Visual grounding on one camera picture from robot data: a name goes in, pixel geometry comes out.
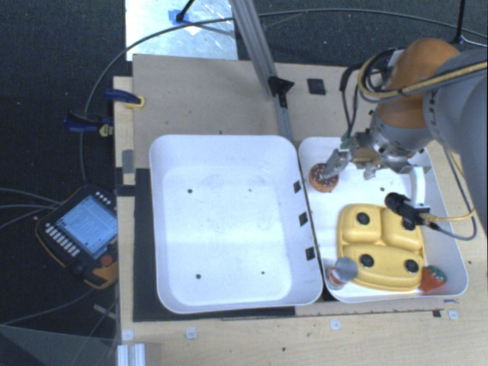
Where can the black cylinder on white bracket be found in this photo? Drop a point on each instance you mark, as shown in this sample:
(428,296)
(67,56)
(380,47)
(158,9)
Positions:
(400,206)

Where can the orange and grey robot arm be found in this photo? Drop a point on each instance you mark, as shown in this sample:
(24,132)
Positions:
(450,101)

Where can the small silver-topped can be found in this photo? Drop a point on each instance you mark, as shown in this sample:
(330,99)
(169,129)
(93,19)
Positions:
(345,269)

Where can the red strawberry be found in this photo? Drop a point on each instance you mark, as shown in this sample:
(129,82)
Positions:
(434,278)

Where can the brown cardboard board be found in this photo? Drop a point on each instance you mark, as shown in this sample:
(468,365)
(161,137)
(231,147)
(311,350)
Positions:
(206,101)

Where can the white plastic tray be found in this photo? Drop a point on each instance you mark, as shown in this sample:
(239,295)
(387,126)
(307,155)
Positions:
(366,193)
(228,223)

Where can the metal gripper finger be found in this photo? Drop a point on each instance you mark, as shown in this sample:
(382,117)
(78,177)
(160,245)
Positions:
(370,171)
(337,162)

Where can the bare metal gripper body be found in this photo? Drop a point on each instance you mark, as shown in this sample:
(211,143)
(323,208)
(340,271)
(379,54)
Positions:
(366,151)

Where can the yellow divided plate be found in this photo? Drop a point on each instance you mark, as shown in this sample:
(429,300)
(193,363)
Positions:
(385,242)

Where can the brown sprinkled doughnut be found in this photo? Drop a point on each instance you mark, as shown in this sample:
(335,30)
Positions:
(319,184)

